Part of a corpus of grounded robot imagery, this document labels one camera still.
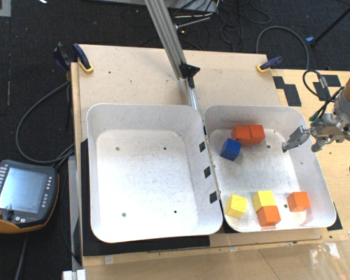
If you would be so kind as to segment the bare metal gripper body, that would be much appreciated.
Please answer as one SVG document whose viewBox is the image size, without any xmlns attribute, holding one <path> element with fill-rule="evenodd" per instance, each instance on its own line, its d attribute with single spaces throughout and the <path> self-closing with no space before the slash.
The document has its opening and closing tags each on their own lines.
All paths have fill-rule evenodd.
<svg viewBox="0 0 350 280">
<path fill-rule="evenodd" d="M 350 142 L 350 118 L 347 115 L 324 114 L 310 125 L 310 133 L 315 138 L 330 142 Z"/>
</svg>

